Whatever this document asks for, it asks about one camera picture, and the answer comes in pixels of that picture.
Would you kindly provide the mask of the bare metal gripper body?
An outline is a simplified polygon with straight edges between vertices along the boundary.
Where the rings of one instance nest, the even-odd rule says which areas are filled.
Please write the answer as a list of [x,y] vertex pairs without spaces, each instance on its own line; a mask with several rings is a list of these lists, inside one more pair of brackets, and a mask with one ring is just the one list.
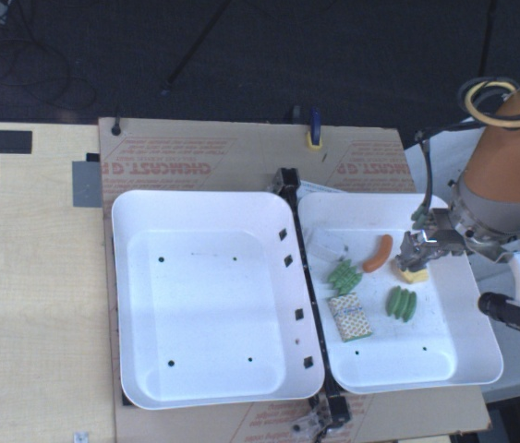
[[520,254],[520,232],[490,228],[468,212],[433,208],[422,227],[424,246],[453,255],[475,253],[491,262],[508,262]]

